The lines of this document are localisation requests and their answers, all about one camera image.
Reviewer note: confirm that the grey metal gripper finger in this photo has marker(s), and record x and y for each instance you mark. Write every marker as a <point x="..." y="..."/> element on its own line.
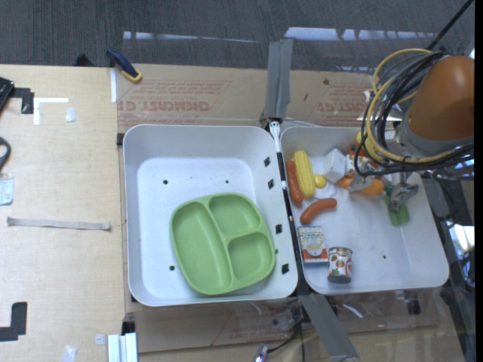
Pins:
<point x="361" y="181"/>
<point x="400" y="196"/>

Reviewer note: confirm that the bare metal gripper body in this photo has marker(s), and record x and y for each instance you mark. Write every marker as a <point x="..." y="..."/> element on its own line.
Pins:
<point x="403" y="172"/>

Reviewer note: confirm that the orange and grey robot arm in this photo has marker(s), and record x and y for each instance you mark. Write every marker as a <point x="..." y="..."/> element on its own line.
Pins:
<point x="443" y="100"/>

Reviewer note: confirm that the orange toy carrot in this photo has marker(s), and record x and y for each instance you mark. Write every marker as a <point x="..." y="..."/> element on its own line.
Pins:
<point x="373" y="188"/>

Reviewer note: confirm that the green toy vegetable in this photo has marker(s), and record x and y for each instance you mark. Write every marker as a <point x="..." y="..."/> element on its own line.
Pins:
<point x="399" y="217"/>

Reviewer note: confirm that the orange and white packet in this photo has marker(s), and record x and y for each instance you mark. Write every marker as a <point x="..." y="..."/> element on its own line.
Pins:
<point x="356" y="158"/>

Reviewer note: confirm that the white toy fried egg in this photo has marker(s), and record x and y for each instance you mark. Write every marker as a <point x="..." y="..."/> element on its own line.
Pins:
<point x="323" y="188"/>

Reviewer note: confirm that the orange toy sausage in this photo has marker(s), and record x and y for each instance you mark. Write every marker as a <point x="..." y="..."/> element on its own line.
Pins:
<point x="293" y="183"/>
<point x="317" y="209"/>

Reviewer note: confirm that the yellow toy corn cob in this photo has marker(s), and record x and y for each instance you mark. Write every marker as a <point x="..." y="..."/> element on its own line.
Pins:
<point x="304" y="172"/>

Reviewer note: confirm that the white plastic tray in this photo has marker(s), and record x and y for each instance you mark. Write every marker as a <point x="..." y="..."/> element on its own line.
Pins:
<point x="373" y="247"/>
<point x="162" y="172"/>

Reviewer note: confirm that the white and orange carton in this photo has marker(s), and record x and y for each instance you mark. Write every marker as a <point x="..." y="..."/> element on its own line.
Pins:
<point x="312" y="245"/>

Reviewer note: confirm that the red and white tomato can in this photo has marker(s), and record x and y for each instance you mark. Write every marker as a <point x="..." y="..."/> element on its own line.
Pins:
<point x="339" y="265"/>

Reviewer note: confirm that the green divided plate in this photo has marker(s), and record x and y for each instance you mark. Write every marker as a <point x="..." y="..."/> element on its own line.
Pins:
<point x="222" y="243"/>

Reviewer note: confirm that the brown cardboard board red print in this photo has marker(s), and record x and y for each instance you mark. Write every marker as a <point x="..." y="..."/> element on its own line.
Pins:
<point x="196" y="96"/>

